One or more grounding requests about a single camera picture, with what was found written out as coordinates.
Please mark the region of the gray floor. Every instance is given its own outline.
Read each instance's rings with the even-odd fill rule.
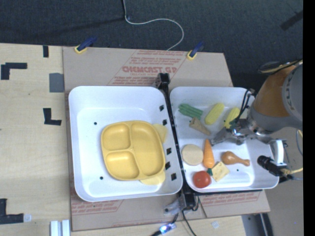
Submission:
[[[292,170],[303,166],[303,157],[299,153],[296,143],[296,130],[285,128],[273,135],[274,138],[287,139],[286,149],[288,159],[285,162]],[[302,178],[303,172],[294,174]],[[271,226],[264,220],[261,223],[261,214],[256,216],[243,216],[244,226],[248,236],[302,236],[304,235],[304,203],[303,203],[303,181],[288,180],[279,183],[273,189],[266,190],[267,199],[271,211],[267,213]]]

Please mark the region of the dark fabric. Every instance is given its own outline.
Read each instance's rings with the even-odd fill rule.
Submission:
[[[166,50],[179,27],[159,21],[134,26],[121,0],[0,0],[0,42]],[[126,0],[132,22],[169,18],[185,37],[174,51],[204,41],[203,52],[224,53],[234,86],[258,90],[257,73],[270,61],[303,56],[303,0]]]

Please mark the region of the yellow corn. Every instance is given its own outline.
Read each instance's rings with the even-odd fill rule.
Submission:
[[[224,110],[223,103],[217,103],[205,117],[205,123],[211,125],[216,122]]]
[[[230,128],[230,126],[231,126],[230,122],[233,121],[235,118],[237,118],[239,114],[240,114],[240,109],[239,108],[237,108],[237,107],[232,108],[230,113],[228,113],[228,116],[227,116],[227,118],[225,120],[224,126],[226,128]]]

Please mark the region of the white tray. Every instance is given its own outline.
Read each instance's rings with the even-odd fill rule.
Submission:
[[[187,144],[195,144],[203,149],[206,138],[213,138],[224,125],[223,120],[227,117],[229,110],[233,107],[241,108],[244,88],[213,88],[213,87],[178,87],[171,91],[170,98],[172,102],[172,111],[176,126],[176,133],[180,150]],[[190,117],[182,115],[179,111],[179,105],[182,103],[190,104],[196,108],[203,110],[201,121],[204,123],[204,118],[212,107],[222,102],[225,105],[224,111],[220,118],[213,125],[205,125],[211,135],[207,136],[203,133],[189,127]],[[192,182],[192,176],[195,172],[207,170],[203,164],[190,166],[183,162],[185,177],[188,185],[195,191],[201,193],[207,192],[231,192],[273,188],[278,184],[279,178],[270,174],[257,164],[257,158],[260,155],[273,158],[273,154],[269,145],[266,145],[258,140],[246,140],[242,145],[236,145],[235,141],[225,141],[213,146],[215,161],[221,160],[221,155],[225,151],[230,150],[243,159],[249,159],[251,165],[246,167],[242,164],[228,165],[230,173],[223,179],[215,182],[212,179],[212,184],[205,188],[197,188]]]
[[[106,201],[177,193],[183,178],[163,94],[153,87],[81,86],[69,94],[74,185],[85,201]],[[103,128],[119,121],[142,120],[162,124],[167,167],[162,184],[145,185],[139,180],[120,181],[106,170],[100,143]]]

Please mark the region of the table surface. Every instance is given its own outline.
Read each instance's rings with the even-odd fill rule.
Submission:
[[[49,91],[49,74],[63,74],[62,47],[0,44],[0,63],[26,62],[0,81],[0,198],[7,214],[30,214],[31,222],[0,225],[1,235],[49,235],[50,221],[71,219],[64,93]],[[58,125],[44,125],[43,108],[52,109]],[[192,235],[184,221],[167,235]],[[241,216],[190,220],[201,235],[245,236]],[[139,225],[71,235],[151,235],[162,224]]]

